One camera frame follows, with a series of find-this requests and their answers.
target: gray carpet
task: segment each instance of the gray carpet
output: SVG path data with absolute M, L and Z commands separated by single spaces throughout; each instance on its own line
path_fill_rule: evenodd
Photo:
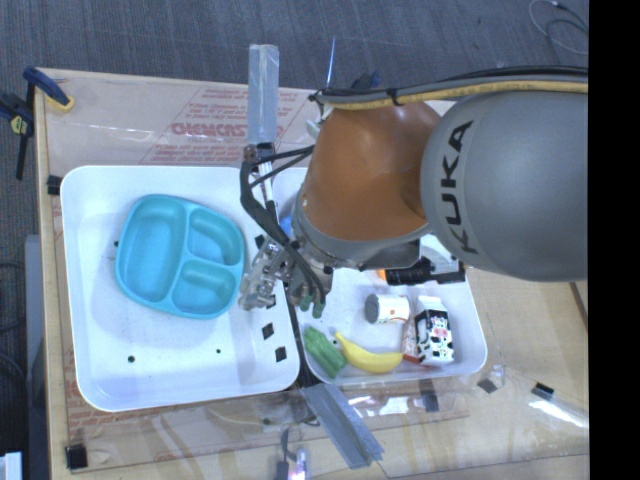
M 398 87 L 496 67 L 587 66 L 574 16 L 588 23 L 589 0 L 557 1 L 568 10 L 546 0 L 0 0 L 0 92 L 24 97 L 27 65 L 246 83 L 251 43 L 279 47 L 282 86 L 319 89 L 333 37 L 333 87 L 374 70 Z M 17 151 L 1 121 L 0 328 L 11 328 L 0 332 L 0 352 L 26 371 L 25 325 L 12 323 L 24 314 L 14 264 L 37 233 L 33 141 L 22 181 Z M 6 357 L 0 454 L 26 447 L 22 381 Z

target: black cord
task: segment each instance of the black cord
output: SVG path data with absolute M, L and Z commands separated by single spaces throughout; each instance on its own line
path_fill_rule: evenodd
M 324 119 L 322 116 L 324 116 L 324 103 L 322 103 L 319 99 L 318 99 L 318 94 L 320 94 L 323 90 L 328 90 L 329 86 L 325 87 L 324 89 L 319 89 L 316 92 L 314 92 L 313 94 L 310 94 L 307 98 L 309 101 L 314 101 L 316 103 L 316 105 L 318 105 L 318 112 L 320 113 L 320 119 L 318 120 L 318 124 L 322 124 L 324 123 Z
M 454 80 L 467 80 L 473 78 L 495 77 L 495 76 L 527 76 L 527 75 L 576 75 L 586 76 L 589 69 L 580 66 L 512 66 L 505 68 L 485 69 L 473 71 L 464 75 L 457 75 L 451 78 L 439 80 L 439 82 L 451 82 Z
M 22 435 L 22 438 L 20 439 L 19 443 L 22 446 L 25 441 L 27 440 L 27 437 L 29 435 L 29 425 L 28 425 L 28 413 L 27 413 L 27 409 L 26 409 L 26 405 L 27 405 L 27 399 L 28 399 L 28 393 L 27 393 L 27 377 L 24 373 L 24 370 L 22 368 L 20 368 L 20 365 L 18 365 L 18 363 L 16 363 L 13 359 L 11 359 L 11 357 L 9 357 L 7 354 L 0 352 L 0 365 L 2 362 L 5 362 L 6 364 L 8 364 L 11 368 L 10 370 L 13 370 L 15 373 L 18 374 L 19 377 L 19 382 L 18 384 L 20 385 L 20 389 L 21 391 L 23 391 L 22 393 L 22 397 L 19 398 L 19 402 L 23 402 L 23 414 L 22 414 L 22 418 L 23 418 L 23 423 L 22 423 L 22 427 L 24 428 L 24 434 Z
M 305 277 L 305 281 L 309 286 L 309 292 L 314 299 L 317 297 L 319 301 L 315 303 L 320 303 L 323 307 L 326 303 L 326 294 L 324 292 L 324 286 L 322 285 L 322 281 L 318 278 L 316 273 L 311 269 L 311 267 L 307 264 L 306 260 L 302 257 L 302 255 L 297 251 L 296 247 L 289 240 L 289 237 L 285 233 L 285 231 L 280 227 L 277 220 L 274 219 L 273 215 L 264 208 L 254 197 L 252 188 L 256 186 L 257 183 L 260 183 L 260 179 L 257 183 L 249 183 L 249 176 L 253 172 L 253 170 L 258 167 L 260 164 L 272 161 L 277 158 L 284 158 L 288 156 L 299 155 L 294 161 L 289 162 L 287 167 L 293 165 L 296 162 L 302 160 L 302 158 L 308 156 L 313 151 L 312 147 L 306 147 L 303 149 L 289 151 L 286 153 L 281 153 L 277 155 L 271 155 L 269 157 L 265 157 L 261 160 L 257 161 L 244 161 L 240 168 L 240 203 L 242 207 L 245 209 L 247 214 L 264 230 L 266 233 L 273 238 L 276 242 L 278 242 L 289 254 L 289 256 L 296 262 L 299 268 L 302 270 L 302 273 Z M 271 174 L 275 172 L 264 175 L 261 179 L 267 179 Z
M 551 36 L 551 27 L 553 25 L 557 25 L 558 23 L 565 23 L 567 25 L 570 25 L 574 28 L 577 28 L 578 30 L 580 30 L 581 32 L 583 32 L 584 34 L 587 35 L 587 37 L 589 36 L 589 30 L 587 28 L 585 28 L 584 25 L 582 25 L 581 23 L 576 23 L 575 21 L 571 21 L 568 20 L 566 18 L 557 18 L 555 20 L 551 20 L 549 21 L 546 26 L 544 27 L 545 32 L 546 32 L 546 39 L 547 39 L 547 43 L 549 44 L 549 48 L 551 49 L 551 51 L 553 52 L 553 56 L 556 59 L 556 62 L 558 64 L 561 64 L 560 61 L 560 56 L 558 55 L 558 50 L 556 48 L 556 44 L 553 41 L 553 37 Z
M 572 11 L 566 5 L 561 4 L 560 2 L 556 2 L 555 6 L 558 9 L 560 9 L 561 11 L 568 12 L 569 14 L 571 14 L 571 16 L 573 16 L 575 19 L 577 19 L 580 22 L 580 24 L 582 25 L 582 28 L 584 29 L 584 32 L 587 34 L 587 36 L 589 35 L 589 25 L 587 25 L 587 23 L 580 16 L 578 16 L 578 14 L 576 12 Z
M 282 447 L 283 460 L 293 460 L 297 459 L 296 454 L 289 451 L 289 430 L 291 427 L 287 427 L 284 429 L 284 432 L 280 435 L 280 446 Z
M 24 272 L 24 265 L 22 263 L 19 263 L 17 261 L 3 261 L 0 263 L 0 268 L 15 268 L 17 270 L 21 270 L 22 272 Z M 0 332 L 5 332 L 5 331 L 9 331 L 11 329 L 15 329 L 16 327 L 18 327 L 19 325 L 22 325 L 25 322 L 25 317 L 24 315 L 21 317 L 18 317 L 15 321 L 9 323 L 9 324 L 5 324 L 0 326 Z

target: wooden table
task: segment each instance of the wooden table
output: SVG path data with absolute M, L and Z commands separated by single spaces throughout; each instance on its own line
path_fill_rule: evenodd
M 104 426 L 99 421 L 87 422 L 87 414 L 94 417 L 95 413 L 79 416 L 86 406 L 74 392 L 59 197 L 49 193 L 49 177 L 62 177 L 85 164 L 175 160 L 171 141 L 203 120 L 211 123 L 209 128 L 201 128 L 207 133 L 226 130 L 232 134 L 224 119 L 240 109 L 234 105 L 241 100 L 233 98 L 243 94 L 244 88 L 214 82 L 43 71 L 59 79 L 61 87 L 76 100 L 74 109 L 63 114 L 38 92 L 35 107 L 51 478 L 273 478 L 276 461 L 282 456 L 276 442 L 247 449 L 238 449 L 236 443 L 230 451 L 183 453 L 182 458 L 156 454 L 152 460 L 132 464 L 136 461 L 131 457 L 144 456 L 153 446 L 153 432 L 142 431 L 122 436 L 136 452 L 131 456 L 108 446 L 98 447 L 89 450 L 89 467 L 73 471 L 67 467 L 65 449 L 81 439 L 78 427 L 90 427 L 85 435 L 95 443 L 102 442 L 100 432 L 108 432 L 101 429 L 118 427 L 109 419 L 112 415 L 105 416 Z M 279 117 L 282 146 L 295 147 L 304 140 L 305 121 L 313 118 L 315 108 L 306 100 L 311 91 L 282 91 L 281 105 L 286 107 Z M 228 114 L 216 115 L 204 97 L 225 98 L 230 103 Z M 215 155 L 222 158 L 225 154 L 229 151 L 185 147 L 177 161 L 216 162 Z M 322 429 L 300 432 L 291 446 L 306 448 L 313 478 L 589 476 L 586 282 L 532 283 L 475 269 L 468 271 L 468 279 L 489 348 L 480 376 L 434 383 L 443 401 L 453 400 L 442 417 L 418 415 L 412 419 L 414 412 L 392 418 L 391 423 L 385 423 L 383 417 L 366 418 L 385 450 L 383 460 L 368 468 L 350 470 Z M 486 384 L 483 388 L 478 379 L 492 380 L 497 389 L 487 390 Z M 545 406 L 543 398 L 531 393 L 536 383 L 554 390 L 553 404 L 547 401 Z M 564 416 L 550 411 L 558 407 Z M 107 442 L 116 438 L 111 436 Z

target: table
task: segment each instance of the table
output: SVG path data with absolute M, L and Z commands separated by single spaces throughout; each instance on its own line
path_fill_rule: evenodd
M 280 433 L 269 432 L 251 411 L 279 394 L 249 405 L 232 401 L 161 414 L 114 416 L 87 410 L 73 384 L 59 197 L 50 193 L 50 177 L 61 178 L 78 165 L 233 161 L 244 139 L 246 87 L 43 71 L 76 101 L 64 114 L 39 91 L 35 100 L 51 478 L 273 478 L 282 456 Z M 307 100 L 311 92 L 281 89 L 283 150 L 308 140 L 306 120 L 317 117 Z M 441 112 L 450 105 L 437 104 Z M 186 143 L 189 132 L 211 141 Z M 489 348 L 485 367 L 469 378 L 427 386 L 440 402 L 435 412 L 420 407 L 425 386 L 372 391 L 377 401 L 369 409 L 362 406 L 363 418 L 385 452 L 368 468 L 350 470 L 322 428 L 292 426 L 291 449 L 304 446 L 313 478 L 588 477 L 586 282 L 532 283 L 475 269 L 468 271 L 468 280 Z M 545 400 L 533 393 L 537 383 L 553 389 L 553 396 Z M 354 401 L 362 392 L 345 394 Z M 285 406 L 295 402 L 295 393 L 286 397 Z M 212 408 L 216 416 L 205 429 L 208 447 L 185 442 L 189 436 L 197 441 L 201 411 Z M 239 415 L 248 419 L 238 422 Z M 158 425 L 164 425 L 161 432 Z M 218 429 L 226 440 L 216 443 Z M 67 448 L 79 442 L 88 450 L 89 465 L 70 469 Z

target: black square hole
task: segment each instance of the black square hole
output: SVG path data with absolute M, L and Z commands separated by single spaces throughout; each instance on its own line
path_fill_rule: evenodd
M 273 336 L 272 323 L 269 323 L 262 328 L 262 337 L 266 340 L 269 336 Z
M 287 349 L 284 347 L 278 347 L 276 349 L 276 363 L 279 363 L 283 359 L 287 358 Z

